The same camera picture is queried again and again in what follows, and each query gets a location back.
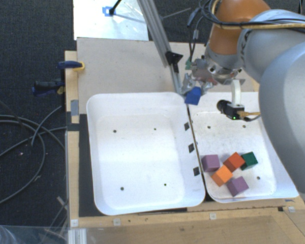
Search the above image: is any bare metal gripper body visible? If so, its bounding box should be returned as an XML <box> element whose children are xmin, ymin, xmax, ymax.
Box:
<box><xmin>192</xmin><ymin>57</ymin><xmax>246</xmax><ymax>86</ymax></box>

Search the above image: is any blue cube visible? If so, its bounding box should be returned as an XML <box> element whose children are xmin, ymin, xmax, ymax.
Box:
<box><xmin>184</xmin><ymin>86</ymin><xmax>202</xmax><ymax>106</ymax></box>

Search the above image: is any thin black rod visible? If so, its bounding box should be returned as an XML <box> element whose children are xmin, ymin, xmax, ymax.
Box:
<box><xmin>186</xmin><ymin>104</ymin><xmax>207</xmax><ymax>198</ymax></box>

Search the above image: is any white plastic tray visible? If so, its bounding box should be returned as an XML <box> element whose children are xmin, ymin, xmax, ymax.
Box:
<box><xmin>187</xmin><ymin>91</ymin><xmax>300</xmax><ymax>203</ymax></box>
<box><xmin>86</xmin><ymin>91</ymin><xmax>206</xmax><ymax>216</ymax></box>

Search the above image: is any pale wood board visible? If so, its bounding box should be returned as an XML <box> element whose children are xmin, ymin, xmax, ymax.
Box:
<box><xmin>65</xmin><ymin>37</ymin><xmax>305</xmax><ymax>229</ymax></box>

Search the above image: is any purple cube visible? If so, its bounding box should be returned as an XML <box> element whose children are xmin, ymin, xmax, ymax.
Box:
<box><xmin>201</xmin><ymin>154</ymin><xmax>221</xmax><ymax>173</ymax></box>
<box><xmin>226</xmin><ymin>176</ymin><xmax>250</xmax><ymax>197</ymax></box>

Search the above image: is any dark orange cube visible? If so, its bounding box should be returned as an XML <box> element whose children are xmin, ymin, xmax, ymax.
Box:
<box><xmin>223</xmin><ymin>151</ymin><xmax>246</xmax><ymax>172</ymax></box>

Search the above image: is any green cube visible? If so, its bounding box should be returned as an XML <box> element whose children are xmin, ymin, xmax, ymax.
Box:
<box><xmin>240</xmin><ymin>151</ymin><xmax>259</xmax><ymax>171</ymax></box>

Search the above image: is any light orange cube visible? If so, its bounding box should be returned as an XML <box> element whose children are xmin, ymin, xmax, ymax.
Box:
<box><xmin>210</xmin><ymin>165</ymin><xmax>234</xmax><ymax>187</ymax></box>

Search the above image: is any black cylinder on white bracket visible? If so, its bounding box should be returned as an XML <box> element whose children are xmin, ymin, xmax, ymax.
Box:
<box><xmin>217</xmin><ymin>79</ymin><xmax>246</xmax><ymax>121</ymax></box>

